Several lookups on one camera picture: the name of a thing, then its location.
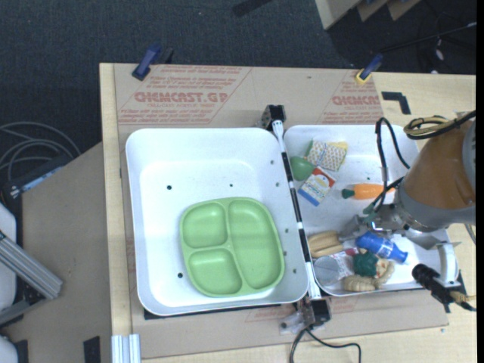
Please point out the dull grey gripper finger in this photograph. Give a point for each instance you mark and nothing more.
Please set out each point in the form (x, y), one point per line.
(380, 228)
(351, 228)

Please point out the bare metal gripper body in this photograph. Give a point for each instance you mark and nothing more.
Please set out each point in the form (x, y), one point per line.
(389, 218)

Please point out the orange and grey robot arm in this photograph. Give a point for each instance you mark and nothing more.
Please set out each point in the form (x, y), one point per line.
(438, 176)

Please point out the blue bottle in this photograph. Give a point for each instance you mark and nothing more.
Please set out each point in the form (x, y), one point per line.
(378, 246)

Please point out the tan toy bread bun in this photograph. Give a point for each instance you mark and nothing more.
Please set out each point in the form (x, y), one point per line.
(324, 243)

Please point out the orange carrot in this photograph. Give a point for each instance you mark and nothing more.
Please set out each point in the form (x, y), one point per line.
(368, 191)

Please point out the red and white packet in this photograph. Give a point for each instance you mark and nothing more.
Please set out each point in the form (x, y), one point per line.
(346, 263)

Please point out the green broccoli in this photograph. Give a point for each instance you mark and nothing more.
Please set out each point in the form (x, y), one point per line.
(365, 264)

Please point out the tan pizza slice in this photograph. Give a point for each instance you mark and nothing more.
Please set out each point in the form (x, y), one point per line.
(385, 267)

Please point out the white, blue and orange carton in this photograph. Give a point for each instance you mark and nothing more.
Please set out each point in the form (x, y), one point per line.
(317, 185)

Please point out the tan toy croissant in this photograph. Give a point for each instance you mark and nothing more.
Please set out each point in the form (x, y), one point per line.
(359, 283)

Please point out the white plastic tray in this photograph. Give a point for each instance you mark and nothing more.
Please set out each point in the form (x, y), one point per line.
(363, 165)
(162, 202)

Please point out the thin black and white rod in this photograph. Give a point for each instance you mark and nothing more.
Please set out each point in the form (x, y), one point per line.
(293, 191)

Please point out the yellow patterned packet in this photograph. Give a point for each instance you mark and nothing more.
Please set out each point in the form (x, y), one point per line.
(328, 154)

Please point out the green toy pear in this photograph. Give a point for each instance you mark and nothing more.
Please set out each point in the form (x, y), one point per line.
(300, 168)

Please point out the green divided plate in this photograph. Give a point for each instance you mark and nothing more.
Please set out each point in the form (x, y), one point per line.
(249, 240)

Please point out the brown cardboard board, red print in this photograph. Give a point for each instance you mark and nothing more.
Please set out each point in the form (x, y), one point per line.
(227, 89)

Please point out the black cylinder on white bracket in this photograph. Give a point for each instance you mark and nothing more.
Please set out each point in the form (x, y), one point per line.
(431, 278)

